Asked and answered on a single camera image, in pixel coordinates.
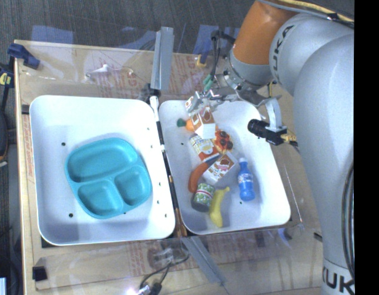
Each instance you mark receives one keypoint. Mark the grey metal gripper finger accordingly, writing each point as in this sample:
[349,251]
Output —
[214,102]
[194,102]

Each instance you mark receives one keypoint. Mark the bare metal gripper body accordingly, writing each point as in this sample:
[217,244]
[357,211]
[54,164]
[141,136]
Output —
[233,91]

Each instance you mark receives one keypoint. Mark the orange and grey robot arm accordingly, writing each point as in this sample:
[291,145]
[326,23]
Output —
[321,109]

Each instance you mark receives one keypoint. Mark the orange carrot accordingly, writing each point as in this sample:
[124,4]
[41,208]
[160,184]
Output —
[188,125]

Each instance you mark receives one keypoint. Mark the orange and white carton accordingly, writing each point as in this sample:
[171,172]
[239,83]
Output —
[204,124]

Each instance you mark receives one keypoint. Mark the pizza slice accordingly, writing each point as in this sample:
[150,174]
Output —
[223,141]

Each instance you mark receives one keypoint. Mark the yellow and orange packet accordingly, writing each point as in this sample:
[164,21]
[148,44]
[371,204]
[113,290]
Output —
[203,147]

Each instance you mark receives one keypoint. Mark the thin black and white rod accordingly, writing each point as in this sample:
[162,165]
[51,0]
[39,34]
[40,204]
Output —
[160,134]

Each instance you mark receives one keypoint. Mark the white and brown carton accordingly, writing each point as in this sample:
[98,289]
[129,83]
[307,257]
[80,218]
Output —
[220,167]

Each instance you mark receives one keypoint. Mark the orange sausage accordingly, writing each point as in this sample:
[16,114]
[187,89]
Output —
[196,177]

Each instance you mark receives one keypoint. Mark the blue bottle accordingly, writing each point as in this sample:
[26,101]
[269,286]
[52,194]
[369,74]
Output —
[246,181]

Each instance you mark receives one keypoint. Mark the green and white can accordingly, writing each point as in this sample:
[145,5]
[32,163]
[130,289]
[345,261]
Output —
[203,197]

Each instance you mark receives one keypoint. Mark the white plastic tray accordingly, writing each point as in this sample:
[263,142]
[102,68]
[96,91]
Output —
[269,192]
[51,177]

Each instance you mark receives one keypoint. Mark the yellow banana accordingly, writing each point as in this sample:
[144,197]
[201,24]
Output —
[217,207]

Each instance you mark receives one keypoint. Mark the blue divided plate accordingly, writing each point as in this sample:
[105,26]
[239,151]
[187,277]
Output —
[106,177]

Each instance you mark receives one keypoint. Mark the brown cardboard board, red print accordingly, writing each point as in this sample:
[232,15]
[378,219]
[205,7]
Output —
[94,258]

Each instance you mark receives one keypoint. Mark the black cylinder on white bracket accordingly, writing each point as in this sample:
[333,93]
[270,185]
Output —
[270,134]

